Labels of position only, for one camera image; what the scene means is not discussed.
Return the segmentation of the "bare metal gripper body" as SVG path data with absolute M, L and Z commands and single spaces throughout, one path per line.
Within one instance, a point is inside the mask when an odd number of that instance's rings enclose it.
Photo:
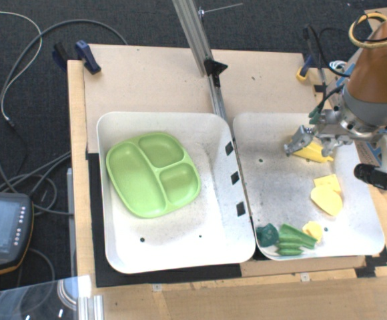
M 382 137 L 379 126 L 365 123 L 351 110 L 341 107 L 315 112 L 312 125 L 315 137 L 327 145 L 349 145 L 353 141 L 375 143 Z

